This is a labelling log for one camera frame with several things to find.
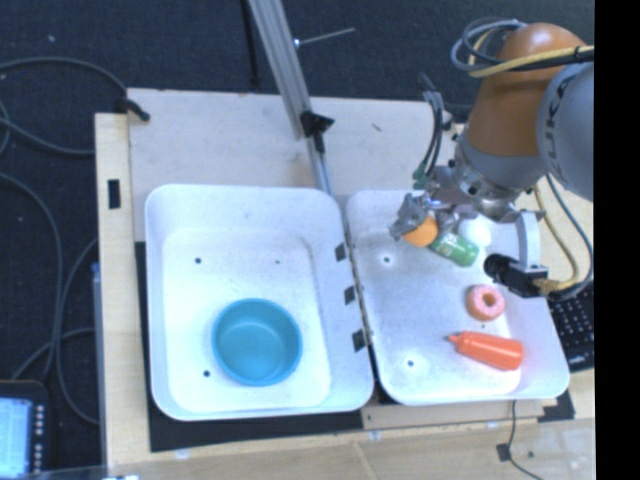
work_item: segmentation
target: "white tray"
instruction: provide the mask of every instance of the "white tray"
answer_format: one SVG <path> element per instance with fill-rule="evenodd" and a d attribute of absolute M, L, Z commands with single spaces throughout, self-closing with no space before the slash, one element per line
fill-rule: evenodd
<path fill-rule="evenodd" d="M 187 421 L 339 412 L 373 390 L 337 204 L 306 188 L 165 185 L 146 209 L 151 386 L 159 408 Z M 210 333 L 219 312 L 258 297 L 287 309 L 303 336 L 296 371 L 249 387 L 217 365 Z"/>
<path fill-rule="evenodd" d="M 515 224 L 479 216 L 491 231 L 491 245 L 472 266 L 461 267 L 390 236 L 388 226 L 405 194 L 363 191 L 346 208 L 377 370 L 388 394 L 406 405 L 560 395 L 569 369 L 545 299 L 522 299 L 496 285 L 507 309 L 486 323 L 471 317 L 464 305 L 467 288 L 492 283 L 483 270 L 487 255 L 518 257 Z M 522 366 L 501 371 L 460 355 L 446 337 L 461 331 L 522 341 Z"/>

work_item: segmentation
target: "wooden table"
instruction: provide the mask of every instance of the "wooden table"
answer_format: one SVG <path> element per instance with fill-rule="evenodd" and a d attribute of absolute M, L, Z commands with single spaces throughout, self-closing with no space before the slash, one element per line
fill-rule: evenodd
<path fill-rule="evenodd" d="M 266 128 L 275 130 L 276 134 L 287 133 L 288 124 L 278 96 L 133 90 L 130 97 L 143 103 L 151 112 L 155 128 L 147 130 L 150 137 L 158 130 L 174 134 L 181 130 L 181 133 L 191 135 L 219 133 L 224 136 L 225 126 L 240 127 L 245 131 L 248 127 L 264 133 L 265 123 Z M 336 157 L 340 160 L 336 160 L 335 165 L 329 162 L 336 173 L 349 167 L 347 159 L 352 148 L 351 151 L 358 151 L 370 163 L 385 163 L 378 172 L 372 173 L 375 179 L 362 183 L 381 189 L 406 185 L 406 179 L 415 166 L 403 160 L 404 153 L 407 148 L 413 148 L 420 151 L 418 154 L 423 154 L 430 136 L 430 110 L 425 103 L 331 98 L 313 101 L 318 113 L 336 119 L 335 130 L 326 135 L 328 151 L 338 150 L 340 155 Z M 222 116 L 228 114 L 224 109 L 227 104 L 233 105 L 240 115 L 246 111 L 246 115 L 253 116 L 253 119 L 230 120 L 229 116 L 223 119 Z M 196 117 L 193 122 L 189 119 L 184 121 L 185 109 L 195 116 L 201 116 L 203 109 L 209 109 L 211 115 L 206 119 L 215 123 L 219 118 L 220 126 L 199 132 L 202 123 L 198 119 L 201 118 Z M 180 119 L 183 121 L 175 123 L 178 114 L 182 115 Z M 506 402 L 428 408 L 382 407 L 372 403 L 362 409 L 365 427 L 359 432 L 244 441 L 152 453 L 134 255 L 134 242 L 140 233 L 136 229 L 135 215 L 140 211 L 136 210 L 136 205 L 139 206 L 144 191 L 149 187 L 135 181 L 135 169 L 145 169 L 139 157 L 132 158 L 132 151 L 134 155 L 136 153 L 130 136 L 135 126 L 143 126 L 143 123 L 134 116 L 98 114 L 95 119 L 102 278 L 104 442 L 106 461 L 112 474 L 150 475 L 153 478 L 212 478 L 213 472 L 215 478 L 245 478 L 256 473 L 261 478 L 308 479 L 521 478 L 521 473 L 501 462 L 496 453 L 496 445 L 506 443 L 509 438 L 510 404 Z M 185 130 L 185 126 L 191 126 L 193 130 Z M 166 138 L 160 137 L 160 132 L 155 136 L 160 144 L 158 147 L 162 147 Z M 388 144 L 393 145 L 393 151 L 389 150 Z M 386 150 L 376 153 L 381 146 Z M 292 145 L 292 150 L 299 147 Z M 286 161 L 301 162 L 302 170 L 300 166 L 296 169 L 304 172 L 304 155 L 295 154 Z M 348 176 L 331 175 L 337 194 L 347 195 L 358 188 Z M 296 184 L 313 183 L 310 178 L 305 178 L 305 174 L 301 176 Z M 212 182 L 221 180 L 214 175 Z M 268 182 L 268 179 L 257 181 L 261 184 Z M 113 204 L 114 188 L 120 194 L 119 205 Z M 592 205 L 571 194 L 566 194 L 566 198 L 592 237 Z M 519 202 L 529 208 L 531 203 L 529 196 Z M 582 252 L 584 249 L 579 237 L 564 226 L 564 217 L 558 208 L 550 205 L 548 211 L 558 220 L 557 226 L 567 230 L 569 236 L 564 238 L 569 247 L 578 251 L 578 260 L 584 266 L 586 253 Z M 551 276 L 566 277 L 567 263 L 546 229 L 542 229 L 542 238 L 545 244 L 543 264 L 550 267 Z M 519 462 L 524 467 L 543 478 L 595 477 L 594 371 L 572 375 L 570 394 L 576 409 L 573 420 L 537 423 L 536 418 L 546 406 L 554 405 L 555 400 L 522 401 L 518 404 L 518 430 L 513 455 L 520 458 Z"/>

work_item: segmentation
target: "blue screen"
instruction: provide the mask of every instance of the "blue screen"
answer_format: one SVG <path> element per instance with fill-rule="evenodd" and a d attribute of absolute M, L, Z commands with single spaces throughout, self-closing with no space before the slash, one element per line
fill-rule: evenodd
<path fill-rule="evenodd" d="M 17 478 L 29 470 L 31 401 L 0 398 L 0 478 Z"/>

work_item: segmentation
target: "black bracket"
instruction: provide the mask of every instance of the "black bracket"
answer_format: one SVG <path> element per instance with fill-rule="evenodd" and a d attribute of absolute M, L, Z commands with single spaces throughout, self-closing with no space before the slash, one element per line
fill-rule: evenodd
<path fill-rule="evenodd" d="M 335 120 L 314 114 L 310 110 L 305 110 L 300 114 L 300 123 L 302 124 L 305 137 L 313 137 L 313 144 L 316 151 L 318 153 L 324 153 L 325 148 L 324 141 L 322 140 L 322 134 L 326 132 L 333 123 L 335 123 Z"/>

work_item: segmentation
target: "green bottle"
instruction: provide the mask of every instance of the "green bottle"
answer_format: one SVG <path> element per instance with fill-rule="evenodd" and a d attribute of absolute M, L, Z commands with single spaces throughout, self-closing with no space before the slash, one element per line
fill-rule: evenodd
<path fill-rule="evenodd" d="M 480 252 L 477 245 L 468 242 L 455 233 L 442 233 L 438 235 L 428 247 L 463 267 L 472 265 Z"/>

